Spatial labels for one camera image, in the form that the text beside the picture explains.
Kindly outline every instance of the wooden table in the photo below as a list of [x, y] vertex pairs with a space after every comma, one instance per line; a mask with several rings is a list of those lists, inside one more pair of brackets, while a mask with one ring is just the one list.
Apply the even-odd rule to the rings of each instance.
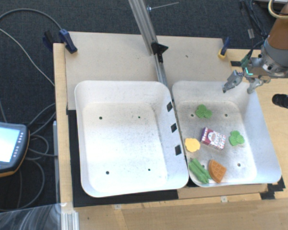
[[[228, 61], [240, 61], [247, 52], [228, 49]], [[65, 60], [64, 45], [55, 44], [60, 199], [72, 206]], [[275, 192], [276, 199], [261, 199], [266, 184], [185, 187], [178, 190], [178, 200], [74, 208], [80, 229], [288, 229], [288, 109], [271, 101], [276, 93], [288, 94], [288, 79], [272, 80], [256, 91], [286, 186]]]

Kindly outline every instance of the small box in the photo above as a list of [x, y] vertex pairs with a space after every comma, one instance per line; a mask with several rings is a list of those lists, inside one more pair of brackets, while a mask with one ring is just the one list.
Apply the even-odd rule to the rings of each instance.
[[205, 127], [202, 131], [201, 142], [210, 147], [222, 150], [225, 145], [226, 136]]

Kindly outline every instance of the wooden floor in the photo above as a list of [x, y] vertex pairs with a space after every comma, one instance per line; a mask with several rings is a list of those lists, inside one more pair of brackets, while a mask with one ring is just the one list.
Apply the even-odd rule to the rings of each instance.
[[[55, 55], [62, 54], [64, 47], [54, 47]], [[228, 50], [230, 61], [240, 61], [247, 50]], [[59, 134], [68, 133], [66, 118], [66, 81], [64, 59], [55, 58]], [[262, 200], [260, 194], [227, 195], [226, 197], [186, 198], [172, 201], [80, 207], [81, 230], [288, 230], [288, 109], [272, 104], [276, 93], [288, 94], [288, 80], [273, 80], [257, 89], [271, 140], [276, 150], [286, 188], [275, 192], [275, 199]], [[69, 145], [68, 139], [59, 146]], [[70, 157], [60, 155], [61, 198], [72, 201]]]

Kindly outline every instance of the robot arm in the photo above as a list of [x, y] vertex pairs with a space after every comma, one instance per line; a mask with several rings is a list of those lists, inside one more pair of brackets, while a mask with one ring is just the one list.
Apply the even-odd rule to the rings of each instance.
[[[255, 88], [269, 83], [274, 78], [288, 78], [288, 2], [279, 14], [272, 9], [271, 0], [269, 11], [277, 19], [269, 36], [264, 40], [260, 55], [251, 57], [252, 50], [242, 59], [242, 72], [232, 72], [228, 81], [223, 85], [223, 92], [241, 83], [243, 77], [249, 81], [248, 93]], [[273, 103], [288, 108], [288, 95], [275, 95]]]

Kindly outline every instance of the white plastic tray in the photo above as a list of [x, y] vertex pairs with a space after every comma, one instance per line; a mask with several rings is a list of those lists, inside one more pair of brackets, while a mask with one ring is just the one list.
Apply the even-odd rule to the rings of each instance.
[[82, 187], [105, 197], [184, 187], [189, 173], [167, 87], [155, 81], [75, 88]]
[[[186, 138], [200, 141], [202, 129], [208, 127], [227, 136], [223, 150], [205, 144], [196, 152], [185, 149], [188, 162], [193, 158], [207, 168], [211, 159], [227, 168], [221, 183], [209, 180], [203, 184], [190, 172], [194, 183], [203, 187], [275, 183], [281, 169], [273, 148], [256, 92], [247, 94], [249, 85], [242, 82], [223, 93], [218, 81], [179, 81], [172, 88], [183, 142]], [[213, 112], [211, 118], [195, 115], [198, 105], [204, 104]], [[230, 132], [243, 135], [243, 145], [232, 146]]]

